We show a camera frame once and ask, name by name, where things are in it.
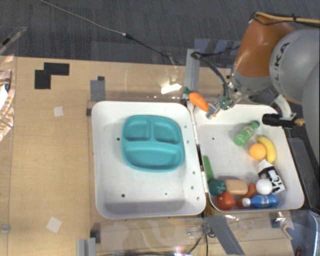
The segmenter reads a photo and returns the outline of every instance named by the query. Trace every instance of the white tray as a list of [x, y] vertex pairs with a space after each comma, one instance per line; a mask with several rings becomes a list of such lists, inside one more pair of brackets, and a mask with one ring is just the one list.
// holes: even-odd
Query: white tray
[[[122, 127], [134, 115], [157, 115], [179, 125], [182, 165], [169, 172], [130, 168], [121, 152]], [[201, 213], [206, 196], [188, 109], [178, 103], [102, 101], [92, 109], [96, 206], [108, 219]]]
[[[262, 124], [262, 116], [271, 113], [276, 111], [269, 106], [237, 104], [229, 110], [221, 110], [217, 117], [208, 120], [201, 109], [194, 110], [201, 154], [209, 157], [216, 179], [236, 178], [245, 180], [248, 184], [255, 183], [259, 179], [259, 160], [248, 154], [250, 146], [256, 143], [258, 136], [265, 136], [272, 140], [276, 149], [273, 165], [285, 186], [285, 191], [277, 194], [277, 208], [252, 209], [234, 206], [231, 210], [222, 212], [295, 210], [304, 203], [304, 193], [284, 130]], [[235, 145], [233, 137], [254, 120], [260, 122], [255, 135], [243, 147]], [[216, 207], [216, 197], [211, 196], [210, 199]]]

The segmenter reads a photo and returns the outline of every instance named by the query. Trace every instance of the white sticker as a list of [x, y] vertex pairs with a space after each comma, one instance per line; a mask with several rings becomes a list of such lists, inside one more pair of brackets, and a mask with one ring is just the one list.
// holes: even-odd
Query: white sticker
[[62, 221], [58, 220], [55, 217], [51, 217], [48, 224], [46, 225], [46, 228], [54, 233], [57, 233], [60, 229], [61, 224]]
[[57, 106], [54, 108], [54, 116], [55, 117], [61, 117], [64, 115], [64, 110], [62, 106]]

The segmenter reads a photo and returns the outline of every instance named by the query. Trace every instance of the carrot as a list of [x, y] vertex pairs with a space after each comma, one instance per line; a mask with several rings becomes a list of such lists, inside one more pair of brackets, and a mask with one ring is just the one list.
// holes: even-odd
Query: carrot
[[256, 193], [256, 184], [250, 183], [250, 184], [249, 184], [249, 187], [248, 187], [248, 193], [246, 193], [244, 196], [242, 196], [241, 198], [239, 198], [239, 199], [236, 201], [236, 205], [237, 205], [238, 207], [243, 207], [243, 205], [242, 205], [242, 199], [244, 199], [244, 198], [252, 198], [255, 193]]
[[198, 92], [196, 91], [190, 92], [189, 100], [198, 108], [202, 109], [205, 112], [208, 112], [209, 104]]

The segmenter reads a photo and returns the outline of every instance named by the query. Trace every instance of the orange fruit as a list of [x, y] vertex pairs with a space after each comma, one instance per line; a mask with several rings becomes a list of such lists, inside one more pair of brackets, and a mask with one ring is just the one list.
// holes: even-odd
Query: orange fruit
[[261, 160], [263, 159], [267, 154], [267, 149], [264, 145], [260, 143], [253, 144], [249, 149], [249, 154], [254, 159]]

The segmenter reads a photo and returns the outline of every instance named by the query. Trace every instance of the yellow banana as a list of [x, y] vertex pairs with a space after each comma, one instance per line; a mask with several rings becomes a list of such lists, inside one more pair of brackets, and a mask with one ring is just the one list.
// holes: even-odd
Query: yellow banana
[[266, 149], [266, 161], [272, 164], [276, 160], [276, 148], [272, 141], [266, 137], [260, 136], [256, 139], [258, 143], [265, 146]]

